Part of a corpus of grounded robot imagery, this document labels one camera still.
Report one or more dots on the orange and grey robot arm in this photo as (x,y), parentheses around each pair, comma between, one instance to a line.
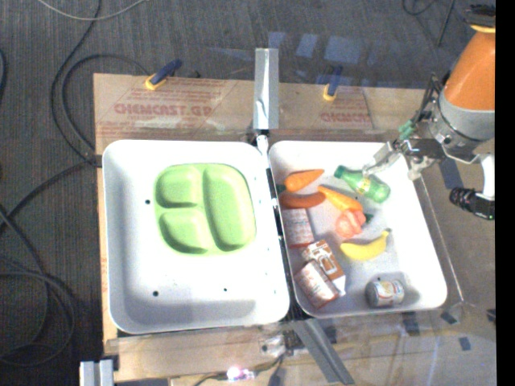
(470,79)

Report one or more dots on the red and pink toy vegetable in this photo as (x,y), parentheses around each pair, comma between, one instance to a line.
(349,223)

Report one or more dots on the white and red can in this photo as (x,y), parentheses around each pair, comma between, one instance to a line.
(297,227)

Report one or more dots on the brown cardboard board red print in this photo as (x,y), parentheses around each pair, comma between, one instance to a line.
(169,107)

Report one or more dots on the yellow banana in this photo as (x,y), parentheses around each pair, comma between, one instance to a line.
(364,251)

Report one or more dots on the white plastic tray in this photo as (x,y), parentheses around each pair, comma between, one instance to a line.
(193,288)
(406,231)

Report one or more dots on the black cylinder on white bracket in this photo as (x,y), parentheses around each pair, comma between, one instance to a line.
(472,201)

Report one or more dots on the brown and white carton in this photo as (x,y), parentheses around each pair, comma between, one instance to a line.
(326,257)

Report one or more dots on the green plastic bottle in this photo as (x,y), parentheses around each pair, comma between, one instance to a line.
(372,187)

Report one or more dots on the small silver can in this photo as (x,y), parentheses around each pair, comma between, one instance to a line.
(384,294)

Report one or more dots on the green divided plate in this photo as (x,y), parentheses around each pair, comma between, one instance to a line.
(225,207)

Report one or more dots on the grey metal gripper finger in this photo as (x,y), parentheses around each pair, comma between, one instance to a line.
(384,159)
(417,167)

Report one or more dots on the orange and white carton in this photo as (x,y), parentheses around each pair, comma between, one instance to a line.
(316,286)

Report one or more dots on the orange carrot with green stem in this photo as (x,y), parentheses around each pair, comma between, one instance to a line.
(301,179)

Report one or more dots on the red sausage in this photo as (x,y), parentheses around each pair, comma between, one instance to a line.
(301,200)

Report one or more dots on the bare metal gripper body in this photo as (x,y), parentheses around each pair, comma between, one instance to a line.
(450,145)

